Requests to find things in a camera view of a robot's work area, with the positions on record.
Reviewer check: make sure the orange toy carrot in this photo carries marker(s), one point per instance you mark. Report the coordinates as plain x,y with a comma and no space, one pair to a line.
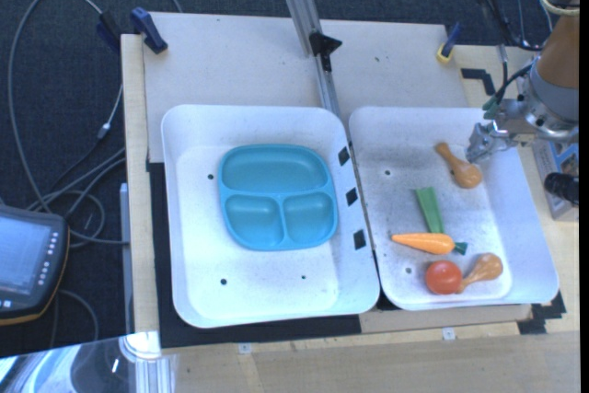
425,242

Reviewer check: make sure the black cylinder on white bracket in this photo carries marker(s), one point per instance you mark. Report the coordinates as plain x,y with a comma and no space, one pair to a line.
562,188

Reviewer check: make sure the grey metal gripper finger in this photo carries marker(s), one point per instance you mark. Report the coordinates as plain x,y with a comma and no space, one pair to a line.
499,144
476,142

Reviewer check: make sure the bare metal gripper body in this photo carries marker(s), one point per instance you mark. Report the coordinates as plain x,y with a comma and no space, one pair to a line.
536,119

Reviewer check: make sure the blue divided plate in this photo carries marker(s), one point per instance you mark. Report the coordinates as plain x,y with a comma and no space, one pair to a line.
276,198

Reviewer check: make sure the white plastic tray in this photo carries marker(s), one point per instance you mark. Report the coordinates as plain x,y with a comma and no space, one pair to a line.
488,216
257,285

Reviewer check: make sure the pale flat board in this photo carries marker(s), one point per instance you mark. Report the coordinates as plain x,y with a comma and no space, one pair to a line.
239,64

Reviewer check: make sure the blue and white carton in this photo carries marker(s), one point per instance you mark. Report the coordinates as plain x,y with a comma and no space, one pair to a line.
554,161

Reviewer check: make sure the tan toy chicken drumstick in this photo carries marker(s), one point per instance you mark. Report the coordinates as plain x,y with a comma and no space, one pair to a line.
485,269
465,174

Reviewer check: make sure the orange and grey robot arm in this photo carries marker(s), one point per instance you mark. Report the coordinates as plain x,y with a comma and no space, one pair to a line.
561,55

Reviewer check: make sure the green toy leaf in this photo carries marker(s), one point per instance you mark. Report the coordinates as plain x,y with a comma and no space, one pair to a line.
430,209

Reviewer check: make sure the red toy tomato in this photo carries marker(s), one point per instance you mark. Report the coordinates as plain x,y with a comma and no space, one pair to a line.
442,277

